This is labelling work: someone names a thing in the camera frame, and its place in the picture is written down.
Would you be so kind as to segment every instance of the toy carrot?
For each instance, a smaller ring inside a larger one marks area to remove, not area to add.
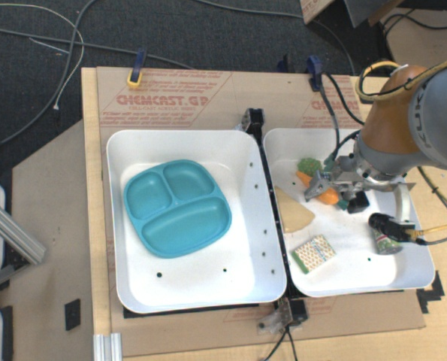
[[[307,187],[310,186],[310,181],[312,180],[312,177],[301,171],[297,171],[297,176],[298,178],[300,178],[300,180],[303,182],[305,186]],[[327,205],[335,205],[339,201],[337,191],[332,188],[326,189],[322,194],[320,194],[316,198],[326,203]]]

